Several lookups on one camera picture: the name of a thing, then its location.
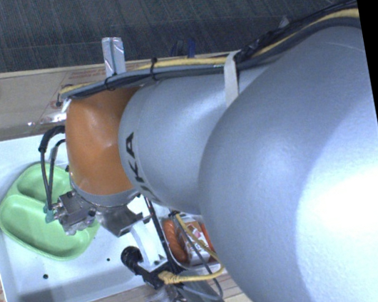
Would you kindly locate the thin black rod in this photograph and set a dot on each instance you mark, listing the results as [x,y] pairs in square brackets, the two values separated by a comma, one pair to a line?
[160,235]

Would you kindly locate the orange sausage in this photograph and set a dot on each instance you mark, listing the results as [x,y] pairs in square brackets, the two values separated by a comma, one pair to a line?
[175,245]

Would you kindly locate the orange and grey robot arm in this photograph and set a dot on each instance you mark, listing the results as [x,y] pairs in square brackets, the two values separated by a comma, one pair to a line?
[286,165]

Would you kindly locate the black cylinder on white bracket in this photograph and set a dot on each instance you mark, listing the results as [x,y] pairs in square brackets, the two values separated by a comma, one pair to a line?
[131,257]

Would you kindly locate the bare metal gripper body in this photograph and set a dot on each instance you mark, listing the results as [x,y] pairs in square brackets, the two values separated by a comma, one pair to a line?
[75,212]

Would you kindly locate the green divided plate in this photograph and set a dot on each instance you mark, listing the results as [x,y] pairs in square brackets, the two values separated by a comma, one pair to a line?
[23,219]

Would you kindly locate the red and white packet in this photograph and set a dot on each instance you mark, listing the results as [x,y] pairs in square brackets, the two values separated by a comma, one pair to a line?
[194,239]

